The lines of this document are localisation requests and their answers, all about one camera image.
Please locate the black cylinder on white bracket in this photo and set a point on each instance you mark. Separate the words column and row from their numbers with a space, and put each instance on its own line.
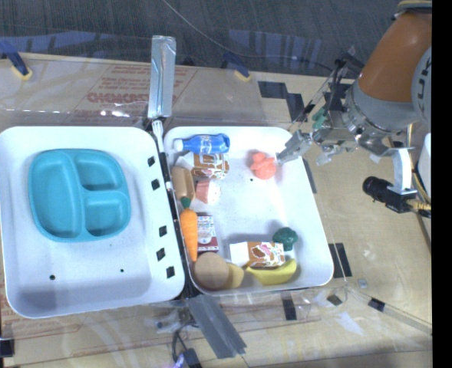
column 383, row 192

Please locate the blue divided plate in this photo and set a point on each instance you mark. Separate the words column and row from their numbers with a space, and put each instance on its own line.
column 57, row 194

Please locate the orange carrot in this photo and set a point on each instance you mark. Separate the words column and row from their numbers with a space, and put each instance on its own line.
column 189, row 228

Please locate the blue plastic bottle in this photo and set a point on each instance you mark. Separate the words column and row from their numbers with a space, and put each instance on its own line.
column 206, row 143

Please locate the small red carton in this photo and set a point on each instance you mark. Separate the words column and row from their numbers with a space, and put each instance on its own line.
column 207, row 236

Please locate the green broccoli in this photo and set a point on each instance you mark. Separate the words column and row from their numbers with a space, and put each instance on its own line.
column 286, row 238

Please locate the tan hot dog bun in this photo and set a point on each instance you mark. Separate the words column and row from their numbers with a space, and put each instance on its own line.
column 182, row 182

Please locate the pink and white cupcake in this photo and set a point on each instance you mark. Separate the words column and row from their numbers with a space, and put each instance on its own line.
column 208, row 192

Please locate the brown cardboard board, red print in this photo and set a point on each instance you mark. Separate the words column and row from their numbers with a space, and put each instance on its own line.
column 76, row 86

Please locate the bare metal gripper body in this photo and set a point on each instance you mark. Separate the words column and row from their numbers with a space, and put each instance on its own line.
column 335, row 129

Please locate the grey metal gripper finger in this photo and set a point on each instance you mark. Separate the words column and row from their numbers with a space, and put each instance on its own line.
column 295, row 145
column 324, row 156

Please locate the salmon pink toy food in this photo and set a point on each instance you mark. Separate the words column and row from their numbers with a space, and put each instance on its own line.
column 263, row 165

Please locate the yellow banana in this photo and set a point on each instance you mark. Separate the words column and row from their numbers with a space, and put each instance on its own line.
column 273, row 276

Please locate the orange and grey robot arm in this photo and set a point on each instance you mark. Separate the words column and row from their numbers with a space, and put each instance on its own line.
column 394, row 63

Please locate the white plastic tray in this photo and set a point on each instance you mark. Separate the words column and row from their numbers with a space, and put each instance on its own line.
column 95, row 274
column 256, row 209

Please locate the round brown bread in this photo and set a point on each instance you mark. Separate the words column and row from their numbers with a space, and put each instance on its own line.
column 210, row 270

